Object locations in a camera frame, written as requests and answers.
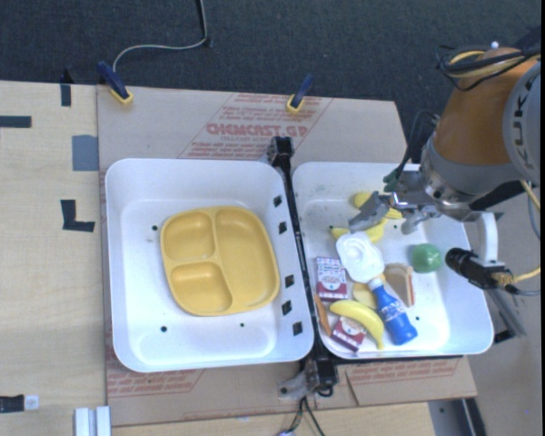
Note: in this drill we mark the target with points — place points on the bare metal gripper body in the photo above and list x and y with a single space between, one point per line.
419 188

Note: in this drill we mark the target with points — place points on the green ball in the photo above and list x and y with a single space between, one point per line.
427 258

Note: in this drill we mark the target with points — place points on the white squeeze bottle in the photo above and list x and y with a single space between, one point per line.
359 254

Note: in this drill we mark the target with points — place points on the yellow lemon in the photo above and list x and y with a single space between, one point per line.
362 294

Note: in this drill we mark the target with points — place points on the yellow divided plate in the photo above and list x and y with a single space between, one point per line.
236 252

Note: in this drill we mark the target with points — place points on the red and white carton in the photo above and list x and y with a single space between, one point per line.
348 333
330 277

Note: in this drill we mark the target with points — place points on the brown cardboard board red print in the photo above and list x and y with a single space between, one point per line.
172 121

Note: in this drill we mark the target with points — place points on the tan sandwich slice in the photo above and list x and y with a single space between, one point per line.
402 282

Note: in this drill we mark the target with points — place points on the orange carrot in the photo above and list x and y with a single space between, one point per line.
322 314

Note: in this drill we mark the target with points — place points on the thin black rod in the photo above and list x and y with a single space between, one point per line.
298 239

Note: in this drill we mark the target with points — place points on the blue bottle white cap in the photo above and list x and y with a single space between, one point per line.
395 318

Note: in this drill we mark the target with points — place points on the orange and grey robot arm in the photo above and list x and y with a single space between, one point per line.
474 125

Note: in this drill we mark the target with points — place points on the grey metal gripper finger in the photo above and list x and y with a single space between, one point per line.
415 220
373 211

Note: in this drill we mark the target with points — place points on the white plastic tray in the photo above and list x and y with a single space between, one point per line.
141 289
454 307

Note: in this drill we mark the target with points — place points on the black cylinder on white bracket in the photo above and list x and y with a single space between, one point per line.
474 266

